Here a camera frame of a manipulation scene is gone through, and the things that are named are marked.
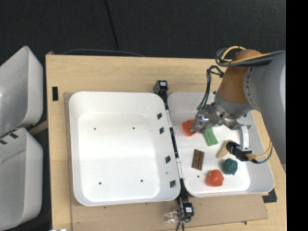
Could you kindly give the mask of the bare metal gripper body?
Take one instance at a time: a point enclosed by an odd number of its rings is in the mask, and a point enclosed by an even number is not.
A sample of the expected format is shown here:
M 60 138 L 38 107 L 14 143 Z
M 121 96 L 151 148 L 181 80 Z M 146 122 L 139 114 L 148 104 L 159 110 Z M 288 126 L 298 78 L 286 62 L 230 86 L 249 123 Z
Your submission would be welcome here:
M 195 120 L 199 120 L 203 127 L 217 127 L 225 125 L 231 130 L 238 130 L 243 124 L 239 123 L 239 119 L 246 116 L 252 108 L 247 104 L 235 103 L 235 106 L 227 105 L 225 109 L 219 103 L 211 103 L 197 107 Z

